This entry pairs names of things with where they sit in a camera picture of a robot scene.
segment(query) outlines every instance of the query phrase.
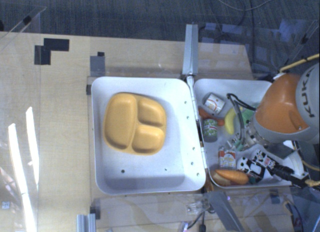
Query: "green item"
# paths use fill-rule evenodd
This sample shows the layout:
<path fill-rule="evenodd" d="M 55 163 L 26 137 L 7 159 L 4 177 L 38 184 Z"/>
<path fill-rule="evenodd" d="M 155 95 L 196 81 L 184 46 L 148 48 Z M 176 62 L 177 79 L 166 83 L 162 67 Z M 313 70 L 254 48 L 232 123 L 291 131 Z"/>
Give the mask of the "green item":
<path fill-rule="evenodd" d="M 255 113 L 254 111 L 249 109 L 245 109 L 243 112 L 241 112 L 243 123 L 248 124 L 251 118 L 253 117 L 254 113 Z"/>
<path fill-rule="evenodd" d="M 206 119 L 203 121 L 203 139 L 205 142 L 215 142 L 217 138 L 218 122 L 213 119 Z"/>

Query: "yellow cable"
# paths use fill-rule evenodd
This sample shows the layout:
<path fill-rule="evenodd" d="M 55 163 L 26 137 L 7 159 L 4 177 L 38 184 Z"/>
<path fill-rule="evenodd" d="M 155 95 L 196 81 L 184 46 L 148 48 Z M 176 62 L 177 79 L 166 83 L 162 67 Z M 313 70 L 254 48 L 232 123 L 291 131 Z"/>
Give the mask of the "yellow cable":
<path fill-rule="evenodd" d="M 303 163 L 306 167 L 308 167 L 309 169 L 311 169 L 311 170 L 320 171 L 320 168 L 314 167 L 314 166 L 308 164 L 308 163 L 307 163 L 306 161 L 304 161 L 304 160 L 302 160 L 302 163 Z"/>
<path fill-rule="evenodd" d="M 307 179 L 305 181 L 305 183 L 310 186 L 310 187 L 313 187 L 313 186 L 319 186 L 320 185 L 320 180 L 319 181 L 314 181 L 312 179 Z"/>
<path fill-rule="evenodd" d="M 292 68 L 292 67 L 301 65 L 301 64 L 303 64 L 303 63 L 306 63 L 306 62 L 308 62 L 308 61 L 311 61 L 311 60 L 317 59 L 317 58 L 319 58 L 319 53 L 318 53 L 318 54 L 315 54 L 315 55 L 313 55 L 313 56 L 307 57 L 307 58 L 305 58 L 305 59 L 301 59 L 301 60 L 299 60 L 299 61 L 296 61 L 296 62 L 294 62 L 294 63 L 291 64 L 291 65 L 284 66 L 284 67 L 282 67 L 282 68 L 280 69 L 279 72 L 282 73 L 282 72 L 285 71 L 285 70 L 288 70 L 288 69 L 290 69 L 290 68 Z"/>

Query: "black cable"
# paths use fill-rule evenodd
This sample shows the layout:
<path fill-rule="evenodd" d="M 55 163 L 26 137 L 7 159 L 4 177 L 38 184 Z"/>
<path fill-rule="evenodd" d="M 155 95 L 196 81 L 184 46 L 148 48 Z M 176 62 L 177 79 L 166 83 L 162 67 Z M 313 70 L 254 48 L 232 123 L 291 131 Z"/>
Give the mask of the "black cable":
<path fill-rule="evenodd" d="M 239 123 L 240 123 L 240 136 L 239 136 L 239 140 L 241 140 L 241 143 L 243 144 L 244 143 L 244 140 L 245 140 L 245 136 L 243 135 L 242 131 L 244 130 L 245 128 L 245 124 L 244 124 L 244 120 L 242 118 L 242 114 L 241 114 L 241 111 L 240 111 L 240 108 L 239 108 L 239 105 L 237 102 L 235 102 L 231 96 L 235 96 L 234 94 L 231 94 L 231 93 L 228 93 L 226 95 L 226 97 L 231 101 L 234 109 L 235 109 L 235 113 L 238 117 L 238 120 L 239 120 Z"/>
<path fill-rule="evenodd" d="M 255 111 L 255 110 L 256 110 L 255 107 L 253 107 L 253 106 L 245 103 L 244 101 L 240 100 L 235 94 L 228 93 L 226 96 L 227 96 L 228 98 L 234 97 L 234 98 L 236 99 L 236 102 L 237 102 L 240 106 L 242 106 L 242 107 L 244 107 L 244 108 L 247 108 L 247 109 L 249 109 L 249 110 L 251 110 L 251 111 Z"/>
<path fill-rule="evenodd" d="M 252 9 L 253 5 L 252 5 L 252 1 L 249 0 L 250 3 L 250 9 L 251 9 L 251 17 L 252 17 L 252 49 L 251 49 L 251 54 L 252 54 L 252 63 L 254 63 L 255 61 L 255 53 L 256 53 L 256 44 L 255 44 L 255 18 L 254 18 L 254 10 Z"/>
<path fill-rule="evenodd" d="M 229 32 L 225 32 L 225 33 L 222 32 L 222 28 L 220 27 L 220 24 L 219 24 L 219 22 L 218 22 L 218 20 L 216 18 L 216 15 L 212 10 L 211 5 L 209 4 L 209 7 L 210 7 L 210 10 L 211 10 L 211 12 L 213 14 L 213 17 L 215 19 L 215 22 L 216 22 L 217 26 L 219 26 L 219 29 L 221 31 L 221 34 L 219 36 L 215 37 L 213 40 L 216 40 L 216 39 L 226 35 L 227 37 L 229 37 L 231 39 L 232 42 L 234 42 L 233 38 L 229 35 L 229 33 L 231 33 L 234 29 L 236 29 L 238 26 L 240 26 L 243 23 L 243 21 L 245 19 L 245 16 L 246 16 L 246 11 L 245 11 L 246 6 L 245 6 L 245 4 L 243 3 L 242 0 L 238 0 L 238 1 L 241 3 L 241 6 L 242 6 L 242 17 L 241 17 L 241 19 L 239 20 L 239 22 L 237 23 L 237 25 L 234 28 L 232 28 Z"/>
<path fill-rule="evenodd" d="M 243 1 L 242 0 L 239 0 L 239 2 L 241 3 L 241 5 L 242 5 L 242 11 L 243 11 L 243 14 L 242 14 L 242 18 L 241 18 L 241 20 L 240 20 L 240 22 L 236 25 L 236 27 L 237 26 L 239 26 L 240 24 L 242 24 L 242 22 L 243 22 L 243 20 L 244 20 L 244 18 L 245 18 L 245 14 L 246 14 L 246 6 L 245 6 L 245 4 L 243 3 Z M 251 38 L 251 40 L 252 40 L 252 42 L 251 42 L 251 45 L 252 45 L 252 48 L 251 48 L 251 55 L 252 55 L 252 60 L 251 60 L 251 62 L 250 62 L 250 64 L 252 65 L 254 62 L 255 62 L 255 53 L 256 53 L 256 44 L 255 44 L 255 18 L 254 18 L 254 12 L 253 12 L 253 5 L 252 5 L 252 1 L 251 0 L 249 0 L 249 3 L 250 3 L 250 11 L 251 11 L 251 17 L 252 17 L 252 38 Z"/>
<path fill-rule="evenodd" d="M 205 213 L 202 215 L 202 224 L 199 226 L 199 232 L 206 232 L 206 226 L 205 226 Z"/>
<path fill-rule="evenodd" d="M 286 206 L 286 208 L 290 211 L 290 213 L 292 214 L 292 216 L 291 216 L 292 223 L 294 222 L 294 212 L 293 212 L 293 210 L 292 210 L 292 207 L 295 208 L 295 210 L 296 210 L 296 212 L 297 212 L 297 214 L 298 214 L 298 216 L 299 216 L 299 218 L 300 218 L 300 222 L 301 222 L 301 226 L 300 226 L 301 232 L 304 232 L 304 227 L 303 227 L 304 223 L 303 223 L 301 214 L 300 214 L 300 212 L 298 211 L 297 207 L 296 207 L 293 203 L 291 203 L 291 202 L 288 202 L 285 206 Z"/>
<path fill-rule="evenodd" d="M 201 216 L 204 215 L 204 213 L 205 213 L 205 210 L 204 210 L 203 212 L 201 212 L 201 213 L 198 215 L 198 217 L 196 217 L 196 219 L 194 220 L 194 222 L 192 222 L 192 223 L 187 227 L 187 229 L 192 228 L 192 227 L 196 224 L 196 222 L 201 218 Z"/>

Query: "metal bracket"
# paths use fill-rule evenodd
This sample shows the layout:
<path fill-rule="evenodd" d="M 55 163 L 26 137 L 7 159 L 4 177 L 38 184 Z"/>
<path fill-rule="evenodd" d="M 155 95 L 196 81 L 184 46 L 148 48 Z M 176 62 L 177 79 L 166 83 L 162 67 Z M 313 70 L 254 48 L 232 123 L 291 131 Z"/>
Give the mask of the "metal bracket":
<path fill-rule="evenodd" d="M 198 25 L 187 25 L 185 28 L 185 44 L 182 75 L 198 73 Z"/>
<path fill-rule="evenodd" d="M 192 105 L 193 105 L 193 112 L 194 112 L 194 117 L 196 122 L 199 121 L 199 115 L 198 115 L 198 106 L 197 106 L 197 101 L 196 101 L 196 97 L 195 97 L 195 93 L 194 93 L 194 78 L 189 75 L 186 77 L 186 83 L 190 88 L 190 94 L 191 94 L 191 99 L 192 99 Z"/>
<path fill-rule="evenodd" d="M 76 217 L 77 232 L 96 232 L 96 215 L 78 215 Z"/>
<path fill-rule="evenodd" d="M 227 231 L 245 230 L 223 192 L 212 191 L 205 195 Z"/>

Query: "orange item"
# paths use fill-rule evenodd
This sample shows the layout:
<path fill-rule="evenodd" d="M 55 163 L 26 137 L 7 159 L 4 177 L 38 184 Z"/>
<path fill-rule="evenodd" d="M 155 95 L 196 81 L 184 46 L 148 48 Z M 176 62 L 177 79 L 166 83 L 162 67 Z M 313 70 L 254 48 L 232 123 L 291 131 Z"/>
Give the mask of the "orange item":
<path fill-rule="evenodd" d="M 104 114 L 104 141 L 118 151 L 155 154 L 165 142 L 166 118 L 164 108 L 155 100 L 129 93 L 116 94 Z"/>
<path fill-rule="evenodd" d="M 231 181 L 220 176 L 215 171 L 210 172 L 212 179 L 220 186 L 231 186 Z"/>
<path fill-rule="evenodd" d="M 218 123 L 218 126 L 224 126 L 225 124 L 225 120 L 223 119 L 218 119 L 218 118 L 215 118 L 213 115 L 207 113 L 203 108 L 199 107 L 198 108 L 198 111 L 199 111 L 199 115 L 202 119 L 213 119 L 213 120 L 216 120 L 217 123 Z"/>
<path fill-rule="evenodd" d="M 255 114 L 262 127 L 280 133 L 295 133 L 308 128 L 296 105 L 299 79 L 299 75 L 285 74 L 270 86 Z"/>
<path fill-rule="evenodd" d="M 217 174 L 219 174 L 221 177 L 228 179 L 236 184 L 244 185 L 249 182 L 248 176 L 238 170 L 215 170 Z"/>

